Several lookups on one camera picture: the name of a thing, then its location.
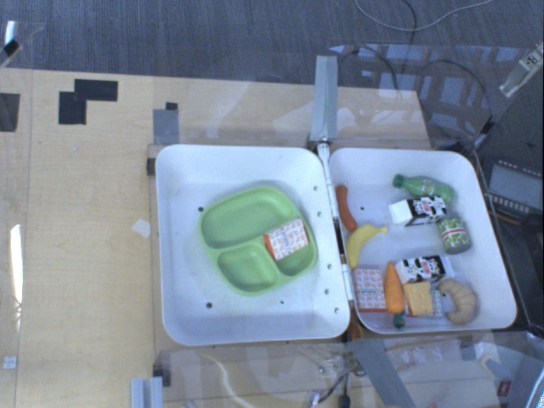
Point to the green divided plate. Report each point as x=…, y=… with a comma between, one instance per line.
x=238, y=223

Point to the orange and white carton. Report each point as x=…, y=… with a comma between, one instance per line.
x=369, y=289
x=289, y=238

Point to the red sausage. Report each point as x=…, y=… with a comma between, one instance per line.
x=345, y=208

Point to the yellow banana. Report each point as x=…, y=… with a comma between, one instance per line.
x=358, y=242

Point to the white plastic tray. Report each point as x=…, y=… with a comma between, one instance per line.
x=484, y=279
x=238, y=317

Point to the cow print milk carton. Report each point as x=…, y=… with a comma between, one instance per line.
x=418, y=211
x=423, y=269

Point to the green bottle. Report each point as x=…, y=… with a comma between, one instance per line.
x=425, y=187

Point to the orange carrot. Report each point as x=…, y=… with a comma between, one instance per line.
x=393, y=291

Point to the yellow cheese wedge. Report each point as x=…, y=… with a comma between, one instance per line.
x=417, y=299

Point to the green and white can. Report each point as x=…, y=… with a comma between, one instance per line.
x=455, y=235

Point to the beige croissant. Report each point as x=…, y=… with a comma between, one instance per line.
x=463, y=302

